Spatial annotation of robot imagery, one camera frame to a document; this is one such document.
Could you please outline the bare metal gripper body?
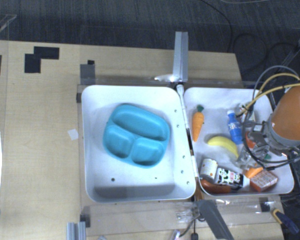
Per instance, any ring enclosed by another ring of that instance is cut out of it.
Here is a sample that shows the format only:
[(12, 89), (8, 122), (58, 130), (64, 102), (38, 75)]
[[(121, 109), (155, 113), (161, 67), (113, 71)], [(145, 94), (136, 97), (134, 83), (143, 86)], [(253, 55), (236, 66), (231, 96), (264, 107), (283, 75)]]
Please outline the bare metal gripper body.
[(273, 148), (269, 144), (267, 122), (263, 121), (257, 123), (255, 121), (248, 121), (248, 140), (254, 143), (251, 152), (253, 155), (267, 155), (273, 153)]

